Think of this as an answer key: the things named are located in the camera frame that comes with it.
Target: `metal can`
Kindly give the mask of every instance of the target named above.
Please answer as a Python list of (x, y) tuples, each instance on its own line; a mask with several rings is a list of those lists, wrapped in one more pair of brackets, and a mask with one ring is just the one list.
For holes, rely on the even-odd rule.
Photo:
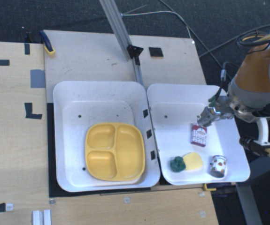
[(225, 175), (227, 159), (222, 155), (215, 155), (212, 157), (210, 163), (210, 174), (216, 178), (223, 178)]

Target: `yellow divided dish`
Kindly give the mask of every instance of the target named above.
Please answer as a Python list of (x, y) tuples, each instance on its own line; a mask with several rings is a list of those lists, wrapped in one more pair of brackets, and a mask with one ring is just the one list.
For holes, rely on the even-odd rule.
[(141, 132), (127, 123), (98, 123), (85, 140), (89, 173), (100, 180), (129, 181), (142, 175), (145, 149)]
[(202, 167), (202, 159), (196, 152), (190, 152), (183, 156), (184, 163), (186, 165), (185, 170), (194, 170)]

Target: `wooden table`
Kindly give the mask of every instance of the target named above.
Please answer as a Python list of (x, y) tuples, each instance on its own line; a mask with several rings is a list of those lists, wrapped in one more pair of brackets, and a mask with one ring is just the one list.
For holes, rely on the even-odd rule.
[[(0, 225), (31, 224), (34, 210), (51, 210), (53, 225), (217, 225), (211, 193), (201, 187), (155, 186), (148, 192), (56, 197), (49, 204), (46, 89), (31, 87), (31, 70), (45, 70), (44, 48), (0, 42)], [(25, 118), (25, 103), (41, 119)]]

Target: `yellow sponge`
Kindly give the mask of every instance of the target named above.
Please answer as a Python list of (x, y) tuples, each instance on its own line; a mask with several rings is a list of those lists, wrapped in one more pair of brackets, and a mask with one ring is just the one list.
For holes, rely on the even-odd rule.
[(196, 152), (190, 152), (183, 156), (184, 163), (186, 165), (185, 170), (194, 170), (202, 167), (202, 159)]

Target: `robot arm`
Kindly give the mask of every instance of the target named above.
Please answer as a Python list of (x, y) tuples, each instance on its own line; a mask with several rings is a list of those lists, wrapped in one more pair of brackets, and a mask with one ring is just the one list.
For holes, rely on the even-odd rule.
[(198, 116), (197, 123), (208, 127), (214, 121), (232, 119), (234, 116), (250, 123), (256, 122), (259, 130), (258, 140), (241, 138), (240, 144), (246, 149), (262, 146), (259, 156), (270, 156), (268, 125), (270, 117), (256, 117), (253, 112), (270, 104), (270, 34), (258, 39), (244, 58), (237, 74), (228, 85), (227, 95), (220, 96), (220, 90), (209, 99), (210, 105)]

